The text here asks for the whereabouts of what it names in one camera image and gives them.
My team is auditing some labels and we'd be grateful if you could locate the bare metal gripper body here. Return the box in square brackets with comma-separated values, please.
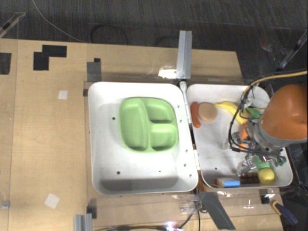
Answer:
[245, 123, 287, 165]

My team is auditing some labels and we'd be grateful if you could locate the green bottle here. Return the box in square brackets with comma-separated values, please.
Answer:
[254, 156, 271, 171]

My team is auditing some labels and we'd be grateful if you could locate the orange carrot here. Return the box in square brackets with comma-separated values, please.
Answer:
[238, 124, 249, 151]

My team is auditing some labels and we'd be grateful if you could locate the yellow round lemon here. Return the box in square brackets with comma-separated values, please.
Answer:
[257, 168, 275, 185]

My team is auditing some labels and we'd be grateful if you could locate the brown chocolate bar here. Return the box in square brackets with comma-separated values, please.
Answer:
[239, 172, 260, 185]

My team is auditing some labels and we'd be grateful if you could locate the green toy vegetable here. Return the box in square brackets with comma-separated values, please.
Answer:
[245, 106, 262, 119]

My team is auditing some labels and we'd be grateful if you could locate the blue box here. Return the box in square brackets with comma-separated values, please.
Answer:
[223, 180, 241, 188]

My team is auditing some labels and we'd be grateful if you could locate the white plastic tray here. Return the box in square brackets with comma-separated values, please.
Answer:
[88, 81, 199, 196]
[186, 83, 294, 190]

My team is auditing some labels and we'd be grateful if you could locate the yellow banana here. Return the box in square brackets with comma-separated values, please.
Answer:
[215, 101, 249, 125]

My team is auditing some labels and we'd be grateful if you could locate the red and white carton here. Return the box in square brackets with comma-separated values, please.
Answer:
[213, 177, 238, 187]

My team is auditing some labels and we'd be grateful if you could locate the tan round biscuit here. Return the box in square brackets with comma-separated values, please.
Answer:
[197, 102, 218, 123]

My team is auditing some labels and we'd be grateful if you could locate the red sausage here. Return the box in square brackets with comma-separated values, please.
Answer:
[191, 102, 202, 129]

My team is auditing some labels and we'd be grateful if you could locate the green divided plate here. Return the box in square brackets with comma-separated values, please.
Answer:
[118, 97, 180, 153]

